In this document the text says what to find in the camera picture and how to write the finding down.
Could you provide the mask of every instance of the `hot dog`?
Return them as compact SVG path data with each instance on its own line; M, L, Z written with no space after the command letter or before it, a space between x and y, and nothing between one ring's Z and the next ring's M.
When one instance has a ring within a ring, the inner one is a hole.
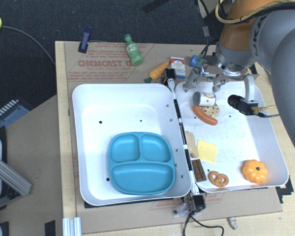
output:
M210 125L216 125L217 119L208 116L199 106L193 106L192 107L193 112L196 114L197 117L199 117L202 121L204 121L207 124Z

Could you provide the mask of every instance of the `yellow sponge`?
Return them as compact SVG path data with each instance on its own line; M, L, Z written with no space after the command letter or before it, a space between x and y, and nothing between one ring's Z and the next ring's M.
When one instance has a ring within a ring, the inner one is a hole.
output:
M198 140L197 150L199 159L210 163L215 163L217 146L205 141Z

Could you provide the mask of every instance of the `wooden table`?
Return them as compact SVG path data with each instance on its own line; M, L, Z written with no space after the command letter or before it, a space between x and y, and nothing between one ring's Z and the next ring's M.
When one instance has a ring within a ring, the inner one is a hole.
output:
M57 65L57 89L59 105L59 138L61 157L61 180L62 180L62 205L64 218L74 218L77 216L76 195L74 186L74 172L72 160L72 147L70 136L70 120L68 115L68 88L65 41L56 41L56 65ZM259 77L256 80L257 87L261 90L265 105L274 104L272 90L269 79L263 69L257 66ZM295 236L295 149L290 141L287 132L280 118L271 119L279 146L285 158L294 192L290 196L284 196L282 212L259 214L252 216L237 217L238 228L233 230L226 219L216 219L204 221L205 225L220 225L225 229L224 235L259 235L272 236L284 235ZM181 235L182 223L152 226L146 228L127 229L119 231L109 231L93 233L87 235L98 236L123 236L123 235ZM196 223L189 222L187 235L220 235L220 229L208 229L199 227Z

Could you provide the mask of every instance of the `table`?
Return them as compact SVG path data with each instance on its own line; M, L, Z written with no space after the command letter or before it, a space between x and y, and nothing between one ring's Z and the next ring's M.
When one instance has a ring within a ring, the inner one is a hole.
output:
M75 143L71 139L71 125L70 116L68 115L69 99L68 95L68 80L67 72L68 66L74 68L74 64L81 57L82 54L78 54L75 50L79 45L78 42L67 42L67 41L56 41L56 66L57 66L57 95L58 95L58 106L59 106L59 139L60 139L60 161L61 161L61 181L62 181L62 206L64 218L74 218L78 216L79 207L77 206L77 200L79 197L76 195L76 187L74 183L74 160L72 156L72 144ZM202 50L203 46L200 45L162 45L162 44L150 44L153 45L154 54L152 55L157 60L166 59L170 56L190 57L191 55L197 54L199 50ZM133 80L143 81L142 78L149 72L149 69L157 64L153 58L148 59L151 52L147 50L145 52L146 60L150 60L150 66L142 68L143 70L136 69L130 72ZM190 71L190 67L186 66L187 74ZM259 77L256 80L257 87L261 90L264 102L266 105L274 104L274 99L269 83L269 79L264 73L263 69L257 67ZM286 164L290 173L291 182L293 184L294 192L290 196L284 196L282 204L282 212L249 215L237 217L238 228L233 230L226 219L214 219L201 221L205 225L221 225L225 229L225 235L293 235L295 236L295 149L285 131L282 121L280 118L271 119L276 137L278 139L280 148L286 160ZM138 224L138 228L127 229L100 233L88 233L87 235L181 235L182 226L185 218L178 219L169 225L158 225L141 227ZM106 227L117 223L113 216L106 219ZM188 224L187 233L190 235L196 235L202 233L203 235L220 235L220 229L207 229L199 228L195 223Z

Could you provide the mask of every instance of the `white tray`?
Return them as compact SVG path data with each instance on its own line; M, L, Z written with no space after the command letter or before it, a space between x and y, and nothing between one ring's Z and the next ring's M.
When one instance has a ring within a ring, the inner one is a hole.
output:
M176 95L184 130L192 132L196 142L202 140L217 145L216 162L202 160L206 176L208 171L218 171L226 174L230 180L224 188L216 187L208 180L197 182L200 189L212 193L280 186L287 182L288 170L270 118L245 116L227 103L231 94L245 97L244 82L228 82L215 93L216 104L220 108L218 124L215 126L196 118L191 109L194 92L212 92L213 83L201 82L187 92L183 90L182 85L183 83L180 83L176 86ZM259 106L265 106L257 87L255 87L255 100L259 102ZM250 159L260 160L266 165L268 175L265 182L255 184L244 178L241 168L244 162Z
M94 206L185 196L191 188L179 123L170 90L161 84L84 84L72 95L80 191ZM109 180L108 148L125 132L152 132L170 144L176 169L171 189L157 195L119 192Z

